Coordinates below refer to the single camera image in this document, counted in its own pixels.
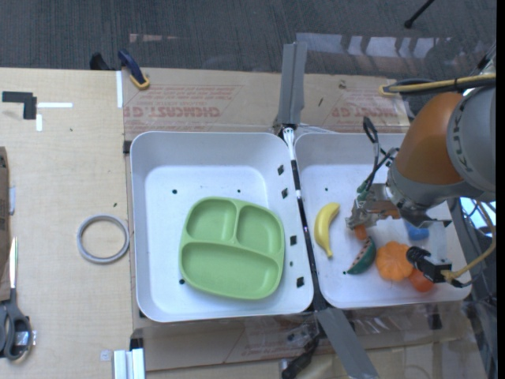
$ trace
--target green plate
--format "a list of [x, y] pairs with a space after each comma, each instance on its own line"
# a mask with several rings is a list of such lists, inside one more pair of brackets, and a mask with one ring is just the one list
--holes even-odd
[[185, 281], [215, 295], [261, 299], [284, 265], [284, 228], [267, 208], [225, 197], [204, 198], [186, 217], [179, 249]]

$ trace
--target tomato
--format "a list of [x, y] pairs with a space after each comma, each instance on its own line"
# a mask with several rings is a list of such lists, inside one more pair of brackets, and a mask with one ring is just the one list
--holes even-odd
[[435, 284], [426, 278], [417, 268], [414, 268], [409, 275], [409, 281], [419, 292], [428, 292], [435, 286]]
[[366, 233], [366, 227], [362, 224], [358, 224], [356, 227], [354, 227], [354, 234], [358, 240], [366, 240], [368, 237]]

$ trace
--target gray ring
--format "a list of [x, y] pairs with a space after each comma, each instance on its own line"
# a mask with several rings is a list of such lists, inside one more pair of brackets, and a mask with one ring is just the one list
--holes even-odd
[[[99, 222], [99, 221], [106, 221], [106, 222], [112, 222], [116, 226], [118, 226], [122, 232], [123, 235], [125, 236], [125, 242], [123, 244], [123, 247], [113, 256], [110, 257], [97, 257], [94, 256], [93, 254], [90, 254], [83, 246], [82, 244], [82, 235], [86, 228], [94, 223], [94, 222]], [[87, 218], [80, 226], [79, 230], [77, 231], [77, 248], [79, 249], [80, 255], [95, 264], [109, 264], [111, 262], [114, 262], [121, 258], [122, 256], [125, 255], [126, 251], [128, 250], [129, 246], [129, 232], [128, 232], [128, 227], [126, 226], [126, 223], [124, 223], [122, 220], [120, 220], [117, 216], [114, 215], [108, 215], [106, 213], [98, 214], [91, 216]]]

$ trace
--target wooden tabletop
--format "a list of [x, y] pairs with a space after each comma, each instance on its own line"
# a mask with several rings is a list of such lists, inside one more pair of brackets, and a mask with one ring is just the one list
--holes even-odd
[[[0, 359], [0, 377], [111, 378], [111, 353], [128, 350], [133, 331], [129, 255], [109, 265], [93, 264], [80, 255], [76, 234], [93, 215], [128, 220], [116, 73], [3, 68], [0, 80], [2, 91], [31, 92], [38, 103], [72, 104], [38, 108], [42, 129], [37, 130], [35, 120], [23, 119], [22, 104], [0, 103], [0, 146], [7, 149], [10, 185], [16, 190], [10, 226], [19, 242], [17, 302], [36, 331], [27, 358], [19, 363]], [[91, 252], [108, 256], [119, 250], [122, 237], [116, 227], [97, 223], [86, 230], [84, 242]], [[445, 344], [369, 355], [381, 377], [419, 377], [415, 370], [406, 375], [407, 366], [419, 365], [423, 377], [456, 378], [464, 369], [468, 377], [484, 378], [471, 328], [464, 333]], [[299, 377], [323, 378], [330, 371], [346, 377], [337, 356], [317, 355]], [[279, 372], [279, 362], [270, 361], [146, 377], [277, 378]]]

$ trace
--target tape roll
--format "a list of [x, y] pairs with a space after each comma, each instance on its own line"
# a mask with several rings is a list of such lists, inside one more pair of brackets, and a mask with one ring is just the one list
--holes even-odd
[[[82, 237], [84, 231], [94, 222], [112, 222], [116, 226], [118, 226], [125, 236], [125, 242], [123, 243], [123, 247], [113, 256], [110, 257], [97, 257], [91, 253], [89, 253], [82, 244]], [[129, 232], [126, 223], [120, 220], [117, 216], [109, 215], [106, 213], [98, 214], [87, 218], [80, 226], [77, 231], [77, 248], [79, 249], [80, 255], [85, 259], [95, 264], [110, 264], [119, 260], [122, 256], [125, 255], [126, 251], [129, 247]]]

